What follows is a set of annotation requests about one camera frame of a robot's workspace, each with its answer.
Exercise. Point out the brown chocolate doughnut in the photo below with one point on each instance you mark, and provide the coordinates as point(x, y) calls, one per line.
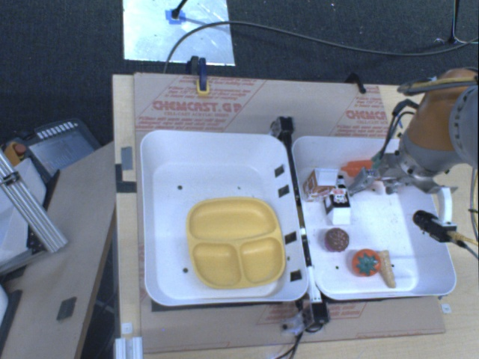
point(337, 239)

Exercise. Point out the thin black and white rod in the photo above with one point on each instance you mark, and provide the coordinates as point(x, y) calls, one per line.
point(299, 211)

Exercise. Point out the white plastic tray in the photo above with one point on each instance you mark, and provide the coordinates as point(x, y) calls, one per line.
point(168, 215)
point(381, 219)

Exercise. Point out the black cylinder on white bracket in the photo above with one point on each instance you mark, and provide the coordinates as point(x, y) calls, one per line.
point(432, 224)

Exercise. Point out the beige ice cream cone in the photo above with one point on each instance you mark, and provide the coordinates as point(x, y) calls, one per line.
point(388, 269)

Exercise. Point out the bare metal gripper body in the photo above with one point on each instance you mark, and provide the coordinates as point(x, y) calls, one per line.
point(408, 173)

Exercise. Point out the black and white carton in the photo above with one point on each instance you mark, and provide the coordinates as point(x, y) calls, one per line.
point(340, 208)

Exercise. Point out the orange fruit with green top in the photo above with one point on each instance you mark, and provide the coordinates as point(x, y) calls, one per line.
point(365, 263)

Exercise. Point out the brown cardboard board, red print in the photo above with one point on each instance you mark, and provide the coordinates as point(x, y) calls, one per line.
point(239, 103)

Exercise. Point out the yellow divided plate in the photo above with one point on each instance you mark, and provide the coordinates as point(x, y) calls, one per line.
point(232, 238)

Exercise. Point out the orange and white carton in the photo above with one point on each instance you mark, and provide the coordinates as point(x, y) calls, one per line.
point(316, 185)

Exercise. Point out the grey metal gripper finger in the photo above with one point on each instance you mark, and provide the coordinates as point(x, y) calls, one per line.
point(362, 181)
point(393, 188)

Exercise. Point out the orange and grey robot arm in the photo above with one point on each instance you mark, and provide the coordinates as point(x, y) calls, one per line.
point(430, 125)

